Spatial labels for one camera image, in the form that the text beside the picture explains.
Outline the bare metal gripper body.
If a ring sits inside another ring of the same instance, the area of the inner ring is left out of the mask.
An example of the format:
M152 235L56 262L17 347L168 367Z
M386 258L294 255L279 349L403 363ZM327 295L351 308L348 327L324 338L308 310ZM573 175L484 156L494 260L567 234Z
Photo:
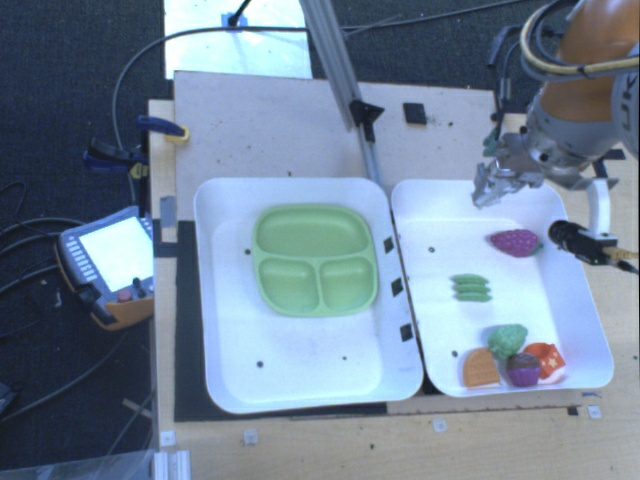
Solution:
M544 176L525 143L526 135L506 133L498 141L491 164L491 179L496 188L539 188Z

